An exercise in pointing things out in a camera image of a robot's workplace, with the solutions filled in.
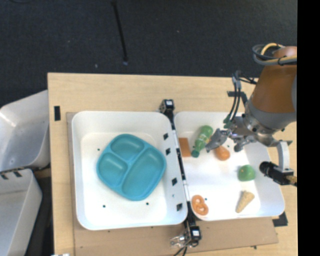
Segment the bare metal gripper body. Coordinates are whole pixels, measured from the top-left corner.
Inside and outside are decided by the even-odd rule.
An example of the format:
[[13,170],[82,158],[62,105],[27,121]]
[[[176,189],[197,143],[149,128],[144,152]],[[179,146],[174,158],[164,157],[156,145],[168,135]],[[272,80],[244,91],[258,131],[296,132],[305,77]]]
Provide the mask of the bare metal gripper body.
[[239,146],[259,142],[266,147],[276,147],[281,141],[274,134],[293,122],[291,114],[242,114],[227,122],[231,137]]

